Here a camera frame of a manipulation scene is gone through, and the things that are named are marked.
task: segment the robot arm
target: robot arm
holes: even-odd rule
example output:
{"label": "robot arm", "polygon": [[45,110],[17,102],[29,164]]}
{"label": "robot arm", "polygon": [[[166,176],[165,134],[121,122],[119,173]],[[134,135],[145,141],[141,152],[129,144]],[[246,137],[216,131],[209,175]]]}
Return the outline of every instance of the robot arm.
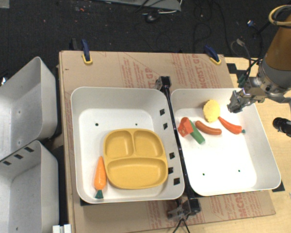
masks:
{"label": "robot arm", "polygon": [[[291,98],[284,97],[291,90],[291,14],[284,22],[274,19],[286,7],[291,8],[291,5],[277,7],[269,14],[270,22],[279,26],[279,29],[259,64],[256,77],[247,77],[240,86],[242,90],[233,92],[227,105],[230,112],[241,112],[245,106],[264,102],[265,98],[289,103],[291,107]],[[282,119],[276,118],[273,125],[291,137],[291,121]]]}

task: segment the white tray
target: white tray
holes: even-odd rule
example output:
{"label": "white tray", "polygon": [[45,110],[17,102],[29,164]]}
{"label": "white tray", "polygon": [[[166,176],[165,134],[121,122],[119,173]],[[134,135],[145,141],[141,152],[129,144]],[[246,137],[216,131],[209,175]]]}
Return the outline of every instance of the white tray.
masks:
{"label": "white tray", "polygon": [[[202,133],[206,142],[198,144],[190,135],[180,143],[192,189],[202,196],[274,189],[281,177],[255,104],[233,114],[227,109],[233,90],[239,89],[179,89],[171,94],[171,103],[178,126],[183,117],[193,123],[201,120],[221,135]],[[209,124],[203,115],[207,100],[220,104],[221,117],[241,125],[246,133],[235,135],[219,120]]]}
{"label": "white tray", "polygon": [[[82,200],[95,204],[172,200],[182,195],[181,163],[167,99],[162,92],[155,89],[80,87],[71,95],[71,109],[77,191]],[[110,131],[128,128],[147,129],[158,134],[165,148],[168,167],[172,167],[173,172],[163,184],[148,189],[125,190],[108,183],[103,189],[104,199],[95,199],[93,180],[98,157],[103,156],[104,138]]]}
{"label": "white tray", "polygon": [[0,160],[56,127],[55,77],[35,57],[0,87]]}
{"label": "white tray", "polygon": [[0,233],[50,233],[59,222],[58,164],[33,141],[0,161]]}

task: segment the yellow cable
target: yellow cable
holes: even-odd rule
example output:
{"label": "yellow cable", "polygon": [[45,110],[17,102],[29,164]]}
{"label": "yellow cable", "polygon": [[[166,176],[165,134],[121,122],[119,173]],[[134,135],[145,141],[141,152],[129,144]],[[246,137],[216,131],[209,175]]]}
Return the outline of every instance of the yellow cable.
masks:
{"label": "yellow cable", "polygon": [[270,14],[268,15],[268,20],[274,24],[274,25],[277,25],[277,26],[291,26],[291,21],[275,21],[273,19],[273,14],[280,8],[283,8],[283,7],[287,7],[287,5],[281,5],[279,7],[276,7],[275,9],[273,9]]}

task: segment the black hole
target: black hole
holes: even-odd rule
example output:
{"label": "black hole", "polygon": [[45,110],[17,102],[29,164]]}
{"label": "black hole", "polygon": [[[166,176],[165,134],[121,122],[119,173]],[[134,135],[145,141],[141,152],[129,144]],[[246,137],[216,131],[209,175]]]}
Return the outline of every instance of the black hole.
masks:
{"label": "black hole", "polygon": [[9,166],[10,164],[12,164],[12,163],[10,163],[10,162],[8,162],[8,161],[4,161],[4,162],[2,162],[3,164],[6,164],[7,166]]}
{"label": "black hole", "polygon": [[176,185],[176,184],[180,184],[180,178],[175,178],[174,179],[174,185]]}
{"label": "black hole", "polygon": [[168,174],[171,174],[171,173],[173,173],[174,172],[174,168],[173,167],[169,167],[168,168]]}
{"label": "black hole", "polygon": [[29,147],[25,147],[24,149],[27,150],[29,153],[32,153],[34,151],[33,149],[31,149]]}
{"label": "black hole", "polygon": [[21,156],[19,154],[14,155],[14,157],[16,157],[17,159],[22,159],[23,158],[23,156]]}

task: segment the black floor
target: black floor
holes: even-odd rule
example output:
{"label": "black floor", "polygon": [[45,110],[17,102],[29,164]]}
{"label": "black floor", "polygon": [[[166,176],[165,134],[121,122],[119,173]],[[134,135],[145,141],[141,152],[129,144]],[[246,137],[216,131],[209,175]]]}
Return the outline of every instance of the black floor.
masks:
{"label": "black floor", "polygon": [[[146,23],[148,8],[90,0],[10,0],[0,8],[0,75],[11,77],[33,57],[49,68],[69,49],[71,38],[86,39],[90,50],[203,53],[204,45],[225,56],[263,56],[277,28],[268,14],[291,0],[184,0],[182,12]],[[248,27],[252,20],[254,27]]]}

